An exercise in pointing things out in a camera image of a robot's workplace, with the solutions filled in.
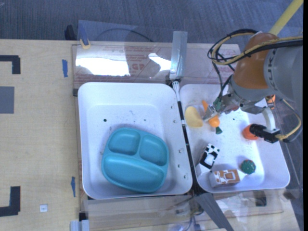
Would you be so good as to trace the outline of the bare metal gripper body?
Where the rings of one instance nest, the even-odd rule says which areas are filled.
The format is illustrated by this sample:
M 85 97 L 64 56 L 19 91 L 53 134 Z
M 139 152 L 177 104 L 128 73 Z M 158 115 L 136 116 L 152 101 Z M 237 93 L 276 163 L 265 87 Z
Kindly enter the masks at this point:
M 218 114 L 229 114 L 232 111 L 239 109 L 242 99 L 235 93 L 227 93 L 222 95 L 221 93 L 213 102 L 213 108 Z

